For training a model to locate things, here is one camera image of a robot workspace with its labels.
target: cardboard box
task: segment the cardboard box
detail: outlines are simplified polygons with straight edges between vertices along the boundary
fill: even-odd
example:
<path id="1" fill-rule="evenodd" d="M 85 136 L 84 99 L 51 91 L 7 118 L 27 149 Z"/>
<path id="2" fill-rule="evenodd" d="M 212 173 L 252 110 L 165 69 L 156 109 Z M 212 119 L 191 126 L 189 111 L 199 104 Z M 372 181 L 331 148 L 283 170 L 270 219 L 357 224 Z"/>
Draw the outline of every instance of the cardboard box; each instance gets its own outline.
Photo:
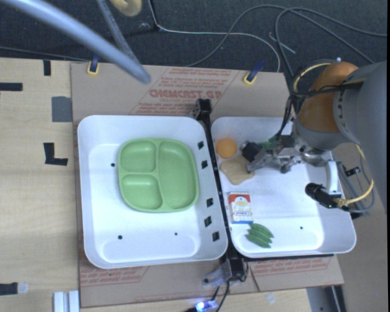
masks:
<path id="1" fill-rule="evenodd" d="M 87 260 L 77 126 L 93 114 L 190 116 L 198 98 L 211 99 L 212 121 L 222 116 L 282 117 L 289 95 L 283 74 L 259 73 L 256 82 L 246 86 L 242 78 L 247 71 L 146 66 L 152 81 L 140 84 L 111 64 L 101 64 L 95 77 L 87 75 L 86 67 L 71 64 L 81 306 L 210 297 L 215 288 L 203 287 L 202 279 L 218 268 L 219 260 L 114 270 L 96 268 Z M 263 260 L 249 263 L 249 268 L 247 280 L 232 285 L 230 294 L 343 283 L 336 256 Z"/>

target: green vegetable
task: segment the green vegetable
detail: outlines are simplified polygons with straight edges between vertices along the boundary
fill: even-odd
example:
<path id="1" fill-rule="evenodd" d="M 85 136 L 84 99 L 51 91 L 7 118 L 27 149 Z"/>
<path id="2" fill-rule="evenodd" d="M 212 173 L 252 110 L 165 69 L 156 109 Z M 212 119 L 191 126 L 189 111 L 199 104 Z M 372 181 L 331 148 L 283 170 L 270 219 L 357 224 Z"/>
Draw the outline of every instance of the green vegetable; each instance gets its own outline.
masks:
<path id="1" fill-rule="evenodd" d="M 253 235 L 253 236 L 256 236 L 256 237 L 260 238 L 261 240 L 263 240 L 265 242 L 267 242 L 267 244 L 272 243 L 272 240 L 270 239 L 270 237 L 267 236 L 267 235 L 264 235 L 261 231 L 258 231 L 258 230 L 255 230 L 255 229 L 249 229 L 248 233 Z"/>
<path id="2" fill-rule="evenodd" d="M 261 225 L 261 224 L 258 224 L 258 223 L 250 223 L 250 227 L 255 230 L 255 231 L 258 231 L 260 233 L 262 233 L 263 235 L 265 235 L 266 237 L 269 237 L 269 238 L 274 238 L 272 232 L 267 229 L 267 227 Z"/>
<path id="3" fill-rule="evenodd" d="M 270 248 L 270 244 L 267 241 L 263 240 L 261 237 L 249 233 L 248 235 L 246 235 L 246 238 L 250 242 L 253 242 L 254 244 L 257 244 L 263 248 Z"/>

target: green plate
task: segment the green plate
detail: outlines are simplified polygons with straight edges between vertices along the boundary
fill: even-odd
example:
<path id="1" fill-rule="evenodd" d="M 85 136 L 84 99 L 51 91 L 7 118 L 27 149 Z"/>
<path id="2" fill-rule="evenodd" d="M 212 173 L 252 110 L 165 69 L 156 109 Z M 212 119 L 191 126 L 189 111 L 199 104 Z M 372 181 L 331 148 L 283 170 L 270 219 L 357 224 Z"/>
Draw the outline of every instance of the green plate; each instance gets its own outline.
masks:
<path id="1" fill-rule="evenodd" d="M 194 156 L 181 142 L 167 138 L 126 142 L 118 152 L 117 167 L 123 200 L 136 210 L 182 211 L 198 199 Z"/>

